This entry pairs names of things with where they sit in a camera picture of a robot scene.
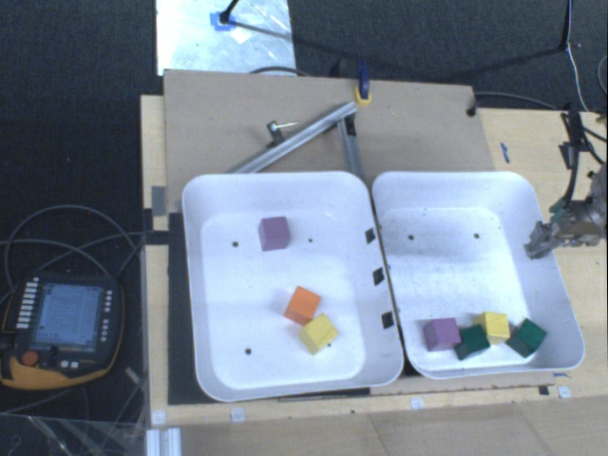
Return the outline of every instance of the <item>colored block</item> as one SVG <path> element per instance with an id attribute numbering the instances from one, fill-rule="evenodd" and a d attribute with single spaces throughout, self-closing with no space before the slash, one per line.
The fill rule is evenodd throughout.
<path id="1" fill-rule="evenodd" d="M 311 354 L 317 354 L 338 336 L 338 330 L 330 319 L 324 315 L 318 315 L 304 328 L 300 330 L 298 337 L 308 348 Z"/>
<path id="2" fill-rule="evenodd" d="M 321 301 L 321 296 L 308 289 L 297 286 L 283 315 L 288 319 L 304 326 L 314 317 L 314 311 Z"/>
<path id="3" fill-rule="evenodd" d="M 285 217 L 264 218 L 257 227 L 262 251 L 280 250 L 289 243 L 289 227 Z"/>
<path id="4" fill-rule="evenodd" d="M 500 345 L 511 337 L 506 314 L 485 312 L 478 315 L 473 324 L 479 324 L 484 328 L 490 345 Z"/>
<path id="5" fill-rule="evenodd" d="M 506 344 L 526 358 L 539 348 L 546 335 L 543 328 L 526 318 Z"/>
<path id="6" fill-rule="evenodd" d="M 456 347 L 456 355 L 459 360 L 464 360 L 471 354 L 480 353 L 490 347 L 484 328 L 479 324 L 460 330 L 460 336 L 463 338 L 463 342 Z"/>
<path id="7" fill-rule="evenodd" d="M 433 319 L 424 327 L 427 350 L 430 352 L 440 352 L 442 350 L 452 350 L 462 339 L 458 332 L 456 319 L 453 317 L 443 317 Z"/>

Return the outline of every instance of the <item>emergency stop button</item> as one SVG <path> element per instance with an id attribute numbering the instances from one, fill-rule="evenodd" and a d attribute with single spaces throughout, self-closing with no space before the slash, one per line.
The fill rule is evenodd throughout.
<path id="1" fill-rule="evenodd" d="M 35 367 L 38 365 L 39 358 L 37 351 L 29 350 L 21 355 L 21 363 L 26 367 Z"/>

